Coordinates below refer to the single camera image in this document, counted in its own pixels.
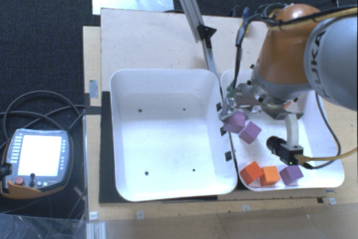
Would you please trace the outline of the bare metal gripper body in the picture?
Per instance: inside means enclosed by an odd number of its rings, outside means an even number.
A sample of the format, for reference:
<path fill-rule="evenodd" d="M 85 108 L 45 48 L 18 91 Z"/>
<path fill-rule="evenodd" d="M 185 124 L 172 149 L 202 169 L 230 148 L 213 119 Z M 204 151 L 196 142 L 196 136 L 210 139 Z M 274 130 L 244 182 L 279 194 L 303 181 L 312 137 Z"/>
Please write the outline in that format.
<path fill-rule="evenodd" d="M 231 106 L 242 111 L 244 107 L 260 106 L 262 113 L 274 120 L 284 120 L 289 114 L 297 119 L 303 116 L 300 110 L 288 110 L 292 100 L 281 100 L 262 88 L 257 82 L 240 83 L 231 91 Z"/>

